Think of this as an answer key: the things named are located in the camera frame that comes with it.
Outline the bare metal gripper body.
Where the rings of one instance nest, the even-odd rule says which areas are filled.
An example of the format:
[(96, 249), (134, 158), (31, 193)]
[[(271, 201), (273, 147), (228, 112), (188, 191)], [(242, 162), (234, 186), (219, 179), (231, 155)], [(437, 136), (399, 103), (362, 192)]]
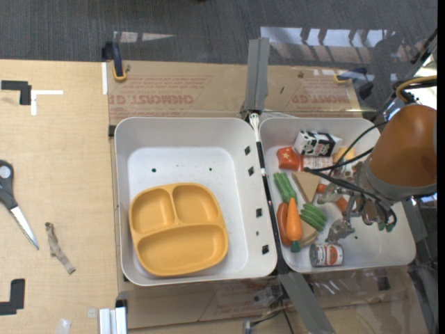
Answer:
[(343, 219), (350, 225), (351, 218), (361, 218), (366, 225), (395, 225), (396, 215), (391, 205), (370, 184), (365, 162), (357, 164), (352, 190)]

